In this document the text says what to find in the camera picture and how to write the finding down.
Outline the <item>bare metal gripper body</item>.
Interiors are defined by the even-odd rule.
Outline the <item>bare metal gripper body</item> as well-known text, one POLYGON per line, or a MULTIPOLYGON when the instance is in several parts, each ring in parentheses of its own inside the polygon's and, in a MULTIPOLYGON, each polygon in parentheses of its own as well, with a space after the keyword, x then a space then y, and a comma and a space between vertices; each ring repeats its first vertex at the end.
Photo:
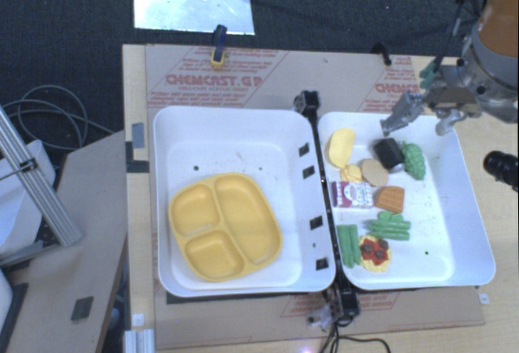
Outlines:
POLYGON ((516 58, 484 64, 467 57, 461 66, 440 67, 424 101, 433 110, 457 110, 471 117, 485 113, 503 123, 517 123, 517 99, 516 58))

